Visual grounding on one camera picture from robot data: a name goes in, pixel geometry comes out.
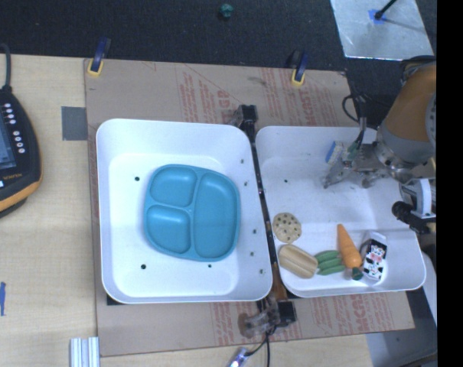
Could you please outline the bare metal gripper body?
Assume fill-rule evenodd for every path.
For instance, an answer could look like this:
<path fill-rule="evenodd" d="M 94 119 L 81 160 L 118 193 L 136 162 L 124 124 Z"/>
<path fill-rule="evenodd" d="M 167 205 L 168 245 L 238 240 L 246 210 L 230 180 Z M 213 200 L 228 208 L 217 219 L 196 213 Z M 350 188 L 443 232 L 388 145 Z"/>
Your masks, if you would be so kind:
<path fill-rule="evenodd" d="M 404 161 L 384 142 L 353 144 L 343 155 L 343 165 L 367 180 L 392 177 L 406 183 L 413 178 L 414 164 Z"/>

